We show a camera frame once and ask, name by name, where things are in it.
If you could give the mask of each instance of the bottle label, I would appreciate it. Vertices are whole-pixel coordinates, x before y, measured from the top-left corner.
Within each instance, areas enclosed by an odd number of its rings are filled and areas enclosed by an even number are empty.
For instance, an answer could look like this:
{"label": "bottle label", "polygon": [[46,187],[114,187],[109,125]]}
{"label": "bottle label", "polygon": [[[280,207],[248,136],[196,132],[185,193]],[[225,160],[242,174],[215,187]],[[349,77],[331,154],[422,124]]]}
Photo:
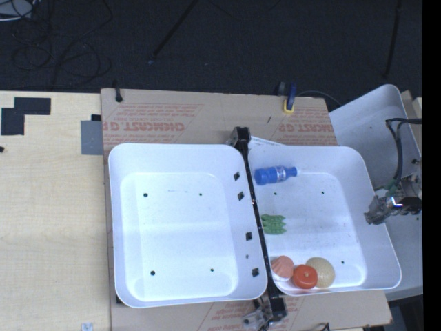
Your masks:
{"label": "bottle label", "polygon": [[277,183],[286,180],[287,173],[285,172],[284,167],[276,167],[276,173],[277,173]]}

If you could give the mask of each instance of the red tomato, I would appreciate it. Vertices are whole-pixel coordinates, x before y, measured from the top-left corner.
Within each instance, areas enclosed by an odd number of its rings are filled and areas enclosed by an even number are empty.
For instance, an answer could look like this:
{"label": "red tomato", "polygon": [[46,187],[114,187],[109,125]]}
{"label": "red tomato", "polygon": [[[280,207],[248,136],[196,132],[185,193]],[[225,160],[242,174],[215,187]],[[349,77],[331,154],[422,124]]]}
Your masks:
{"label": "red tomato", "polygon": [[312,266],[299,265],[294,269],[291,280],[296,287],[305,290],[314,288],[318,281],[317,270]]}

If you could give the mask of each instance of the dark background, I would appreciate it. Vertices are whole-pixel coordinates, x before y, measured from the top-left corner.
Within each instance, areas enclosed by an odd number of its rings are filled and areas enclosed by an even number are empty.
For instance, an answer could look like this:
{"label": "dark background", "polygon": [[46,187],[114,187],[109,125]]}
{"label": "dark background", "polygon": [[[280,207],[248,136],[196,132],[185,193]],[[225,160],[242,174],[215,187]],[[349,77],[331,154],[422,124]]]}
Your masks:
{"label": "dark background", "polygon": [[385,83],[422,96],[422,0],[402,0],[388,77],[398,0],[199,0],[149,65],[191,2],[36,0],[31,19],[0,22],[0,89],[276,94],[293,81],[329,110]]}

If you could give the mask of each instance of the blue clamp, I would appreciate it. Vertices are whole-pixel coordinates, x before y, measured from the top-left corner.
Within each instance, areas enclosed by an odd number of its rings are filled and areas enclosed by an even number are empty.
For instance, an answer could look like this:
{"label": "blue clamp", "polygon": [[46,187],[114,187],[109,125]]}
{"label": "blue clamp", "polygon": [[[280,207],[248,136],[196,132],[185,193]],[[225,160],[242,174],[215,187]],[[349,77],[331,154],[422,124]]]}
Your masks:
{"label": "blue clamp", "polygon": [[297,87],[294,82],[289,86],[288,98],[283,102],[283,112],[287,114],[294,113],[294,99],[296,98]]}

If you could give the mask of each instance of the bottle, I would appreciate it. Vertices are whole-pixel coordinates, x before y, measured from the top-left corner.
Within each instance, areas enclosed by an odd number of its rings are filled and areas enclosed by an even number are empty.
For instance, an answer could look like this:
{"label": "bottle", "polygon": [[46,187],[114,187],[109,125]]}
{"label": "bottle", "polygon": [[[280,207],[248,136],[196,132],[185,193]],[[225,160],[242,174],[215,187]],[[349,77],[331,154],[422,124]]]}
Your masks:
{"label": "bottle", "polygon": [[265,185],[270,183],[280,183],[287,180],[289,177],[297,176],[297,168],[286,168],[281,165],[257,169],[254,172],[254,179],[257,185]]}

